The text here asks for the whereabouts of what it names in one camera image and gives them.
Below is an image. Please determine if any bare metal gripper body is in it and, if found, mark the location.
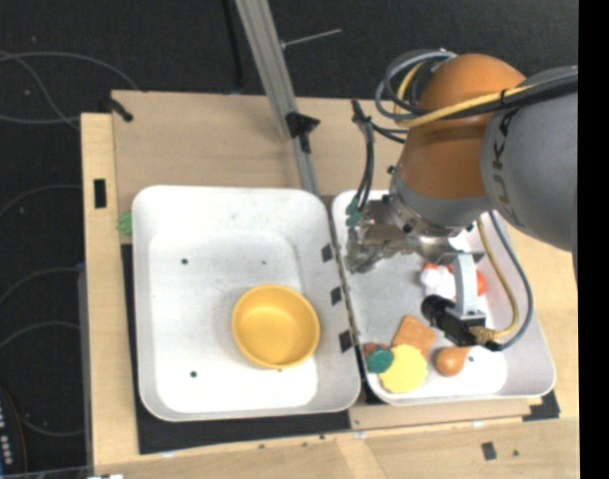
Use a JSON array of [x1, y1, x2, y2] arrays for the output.
[[351, 197, 468, 264]]

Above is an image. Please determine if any white plastic tray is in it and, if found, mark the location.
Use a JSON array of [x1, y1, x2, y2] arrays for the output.
[[131, 185, 361, 422], [330, 190, 557, 407]]

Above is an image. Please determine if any white and orange toy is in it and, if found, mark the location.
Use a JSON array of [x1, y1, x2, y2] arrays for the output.
[[418, 260, 488, 301]]

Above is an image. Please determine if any orange toy bread slice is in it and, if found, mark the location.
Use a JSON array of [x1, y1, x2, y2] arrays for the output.
[[389, 314, 437, 359]]

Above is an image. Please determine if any yellow bowl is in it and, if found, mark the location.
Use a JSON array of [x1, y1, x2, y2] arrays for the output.
[[231, 283, 321, 371]]

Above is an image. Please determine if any red and green toy strawberry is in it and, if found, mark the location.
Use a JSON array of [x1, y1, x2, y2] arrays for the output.
[[361, 341, 395, 374]]

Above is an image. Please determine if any yellow round scalloped toy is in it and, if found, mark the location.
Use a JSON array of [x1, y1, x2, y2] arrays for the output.
[[377, 343, 429, 395]]

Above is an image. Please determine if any orange-brown toy pear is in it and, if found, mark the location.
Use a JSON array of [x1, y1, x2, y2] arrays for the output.
[[433, 344, 478, 378]]

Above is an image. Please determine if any pale wood board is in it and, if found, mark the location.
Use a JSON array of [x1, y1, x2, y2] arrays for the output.
[[109, 90, 560, 431]]

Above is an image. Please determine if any black cylinder on white bracket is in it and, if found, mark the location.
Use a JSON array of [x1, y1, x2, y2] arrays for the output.
[[420, 250, 491, 348]]

